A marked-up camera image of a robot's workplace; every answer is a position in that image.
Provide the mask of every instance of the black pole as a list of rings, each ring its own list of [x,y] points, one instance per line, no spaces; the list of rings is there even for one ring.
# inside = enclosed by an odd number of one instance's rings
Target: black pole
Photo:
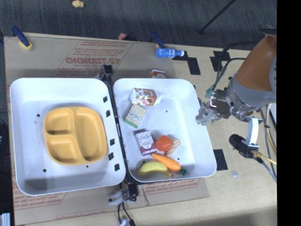
[[[221,15],[230,5],[235,2],[235,0],[231,0],[221,11],[219,11],[205,26],[198,30],[199,34],[202,34],[203,31],[219,16]]]

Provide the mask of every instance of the table surface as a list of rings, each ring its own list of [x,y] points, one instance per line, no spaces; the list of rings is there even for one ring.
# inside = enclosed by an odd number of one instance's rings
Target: table surface
[[[149,43],[136,42],[139,46],[149,46]],[[214,51],[222,51],[222,48],[205,48],[181,45],[166,45],[167,47],[187,51],[189,57],[196,58],[201,75],[190,73],[186,61],[169,59],[174,69],[174,77],[190,81],[196,88],[198,97],[207,102],[206,90],[214,84],[216,72],[213,70],[211,57]],[[246,57],[249,51],[229,50],[231,58]],[[143,64],[143,61],[135,60],[136,65]],[[233,76],[242,61],[232,61],[218,84],[218,89],[228,85],[228,78]],[[254,117],[261,118],[260,113],[254,113]],[[259,125],[257,144],[259,151],[268,155],[265,137],[264,123]],[[277,225],[277,184],[263,165],[255,160],[246,159],[230,145],[228,139],[232,134],[246,137],[248,125],[240,122],[234,117],[221,119],[209,123],[207,130],[210,136],[213,149],[222,149],[227,163],[227,170],[216,171],[212,176],[205,178],[209,197],[190,201],[150,206],[148,208],[128,209],[127,213],[135,221],[137,226],[274,226]],[[272,137],[276,140],[276,132],[272,131]],[[108,212],[77,218],[62,219],[50,222],[36,223],[37,226],[82,226],[102,225],[117,226],[117,212]]]

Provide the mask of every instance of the yellow plate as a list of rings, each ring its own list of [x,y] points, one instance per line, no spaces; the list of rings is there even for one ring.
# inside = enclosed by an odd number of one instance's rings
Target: yellow plate
[[[93,163],[107,152],[102,118],[88,107],[63,107],[48,112],[44,136],[49,156],[59,164]]]

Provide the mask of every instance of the red object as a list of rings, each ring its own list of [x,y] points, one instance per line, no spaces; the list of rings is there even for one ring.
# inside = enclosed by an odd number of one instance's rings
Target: red object
[[[160,136],[160,138],[156,141],[155,146],[161,152],[167,152],[171,148],[173,142],[168,136]]]

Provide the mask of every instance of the yellow object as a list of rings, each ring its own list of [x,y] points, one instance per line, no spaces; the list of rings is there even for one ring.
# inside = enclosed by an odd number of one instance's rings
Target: yellow object
[[[151,173],[151,172],[162,172],[167,174],[168,176],[172,176],[173,174],[168,171],[166,165],[164,165],[163,163],[159,162],[159,161],[149,161],[144,163],[138,173],[140,176]]]
[[[22,48],[26,49],[26,50],[30,50],[32,48],[32,43],[29,42],[28,46],[25,46],[25,44],[23,44],[21,41],[19,41],[19,44],[21,45]]]
[[[80,0],[75,0],[72,2],[72,5],[76,8],[83,8],[84,7],[84,3]]]
[[[107,152],[103,121],[88,107],[63,107],[48,112],[44,136],[49,156],[59,164],[93,163]]]

